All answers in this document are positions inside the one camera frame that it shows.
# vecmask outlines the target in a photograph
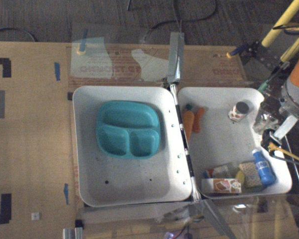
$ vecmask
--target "black tape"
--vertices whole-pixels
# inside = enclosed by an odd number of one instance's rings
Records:
[[[68,100],[73,101],[73,92],[68,92]]]
[[[189,175],[190,177],[194,177],[193,165],[191,164],[191,159],[189,155],[186,155],[186,160],[187,160]]]
[[[187,141],[186,141],[186,135],[185,135],[185,130],[181,129],[180,133],[181,133],[181,137],[183,139],[184,149],[188,149],[188,145],[187,145]]]
[[[11,194],[2,194],[0,203],[0,224],[7,224],[11,220]]]
[[[178,117],[178,120],[179,120],[179,124],[183,124],[183,119],[181,117],[181,112],[180,112],[179,105],[176,105],[176,112],[177,112],[177,117]]]
[[[2,65],[2,77],[11,78],[11,61],[8,58],[0,58],[0,65]]]
[[[82,220],[75,220],[75,227],[84,229],[83,221]]]

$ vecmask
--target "yellow pole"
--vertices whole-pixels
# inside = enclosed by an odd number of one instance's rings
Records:
[[[284,54],[280,57],[280,60],[284,63],[286,61],[290,61],[293,58],[293,56],[297,54],[298,51],[299,51],[299,37],[293,43],[293,45],[284,52]]]
[[[289,23],[289,21],[298,12],[298,10],[299,10],[299,0],[294,0],[286,9],[284,14],[280,17],[280,19],[277,21],[277,23],[274,25],[274,27]],[[271,29],[267,34],[267,36],[263,39],[261,44],[264,47],[268,48],[272,44],[272,42],[278,37],[281,31],[282,31],[281,29],[277,29],[277,30]]]

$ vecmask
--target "teal plate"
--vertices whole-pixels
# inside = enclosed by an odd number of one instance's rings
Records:
[[[96,139],[107,155],[125,159],[146,159],[155,155],[160,143],[156,111],[143,103],[110,101],[99,109]]]

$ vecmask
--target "white tray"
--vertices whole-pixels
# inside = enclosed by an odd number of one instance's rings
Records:
[[[161,123],[158,153],[149,159],[104,154],[96,141],[96,118],[107,101],[145,103]],[[182,201],[192,187],[171,93],[159,87],[84,86],[73,95],[79,192],[92,207]]]
[[[192,133],[189,141],[199,188],[204,170],[231,162],[231,172],[235,176],[241,162],[253,159],[251,150],[260,147],[261,136],[254,133],[252,126],[263,99],[260,92],[250,88],[184,88],[179,91],[181,110],[188,103],[206,108],[201,132]],[[161,122],[161,143],[156,155],[150,159],[128,160],[102,153],[96,141],[96,117],[100,106],[112,100],[142,102],[157,111]],[[240,122],[233,123],[227,114],[238,101],[245,101],[250,111]],[[168,90],[159,87],[84,86],[74,92],[73,106],[79,192],[86,204],[104,207],[175,202],[190,196],[192,187],[187,161],[173,97]],[[291,189],[292,179],[287,164],[270,157],[264,150],[263,153],[277,176],[276,182],[260,192],[226,197],[284,194]]]
[[[204,107],[206,112],[201,121],[201,132],[191,134],[189,153],[192,160],[195,178],[200,189],[204,170],[230,163],[229,169],[235,176],[241,162],[253,160],[251,151],[260,148],[277,177],[276,182],[262,191],[244,193],[226,197],[250,195],[284,194],[292,187],[292,178],[285,161],[269,156],[261,148],[262,136],[252,129],[263,95],[251,88],[184,88],[178,93],[180,108],[187,103],[194,107]],[[233,122],[228,113],[239,101],[249,106],[249,112],[241,121]],[[276,156],[283,157],[282,152]],[[221,198],[218,195],[206,195],[210,198]]]

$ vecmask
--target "toy carrot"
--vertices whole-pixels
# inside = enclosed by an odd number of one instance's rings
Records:
[[[203,107],[198,108],[197,112],[195,113],[194,123],[193,123],[193,131],[195,133],[200,132],[200,120],[204,113],[205,113],[205,109]]]
[[[187,109],[187,111],[185,111],[183,114],[183,125],[184,125],[184,129],[185,129],[186,139],[187,139],[187,141],[189,141],[190,134],[191,134],[193,124],[194,124],[195,114],[191,111],[191,109],[192,109],[191,105],[186,105],[186,109]]]

